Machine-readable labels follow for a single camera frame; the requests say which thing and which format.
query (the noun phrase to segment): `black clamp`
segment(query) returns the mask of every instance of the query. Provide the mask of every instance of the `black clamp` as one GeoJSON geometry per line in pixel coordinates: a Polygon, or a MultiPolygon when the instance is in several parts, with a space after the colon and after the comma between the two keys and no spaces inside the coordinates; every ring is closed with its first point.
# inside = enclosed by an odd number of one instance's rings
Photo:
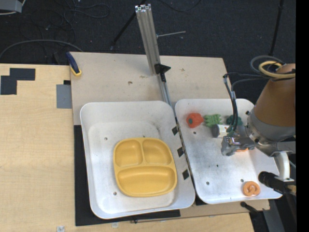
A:
{"type": "Polygon", "coordinates": [[[158,63],[154,65],[154,69],[156,74],[160,74],[161,81],[166,83],[165,72],[169,71],[171,67],[158,63]]]}

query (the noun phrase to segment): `yellow plate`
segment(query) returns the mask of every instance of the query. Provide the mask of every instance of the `yellow plate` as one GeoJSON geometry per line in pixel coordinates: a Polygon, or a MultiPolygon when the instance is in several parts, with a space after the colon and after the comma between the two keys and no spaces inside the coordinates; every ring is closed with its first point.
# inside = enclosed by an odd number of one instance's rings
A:
{"type": "Polygon", "coordinates": [[[131,197],[163,195],[177,185],[173,155],[157,138],[121,140],[114,148],[113,165],[119,189],[131,197]]]}

